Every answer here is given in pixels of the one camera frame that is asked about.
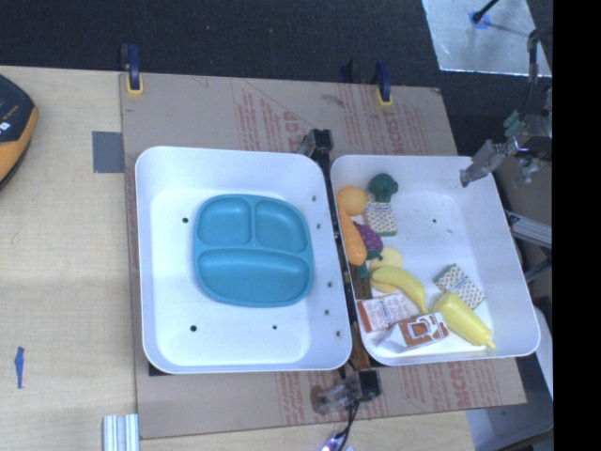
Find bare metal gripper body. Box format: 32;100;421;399
510;113;553;158

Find white plastic tray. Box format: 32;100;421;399
330;153;542;368
134;146;353;375

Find green broccoli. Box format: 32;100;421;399
367;172;400;204

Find orange and white patterned packet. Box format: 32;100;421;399
432;263;486;310
363;194;399;238

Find yellow lemon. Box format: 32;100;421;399
368;246;404;293

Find purple grapes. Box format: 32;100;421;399
352;221;385;253

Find orange fruit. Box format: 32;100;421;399
335;185;368;215

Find yellow banana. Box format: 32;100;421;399
369;264;429;315

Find orange carrot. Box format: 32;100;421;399
336;204;368;267

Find yellow squeeze bottle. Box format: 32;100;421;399
431;291;497;350

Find brown block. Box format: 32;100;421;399
352;275;375;301

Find flat orange and white carton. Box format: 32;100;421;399
356;292;422;334

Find gabled orange and white carton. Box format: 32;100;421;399
375;311;451;355

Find blue divided plate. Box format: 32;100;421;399
192;194;316;308

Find brown cardboard board red print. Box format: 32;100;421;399
119;71;528;441

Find black block with thin wires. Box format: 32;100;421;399
312;368;382;415
300;128;334;159

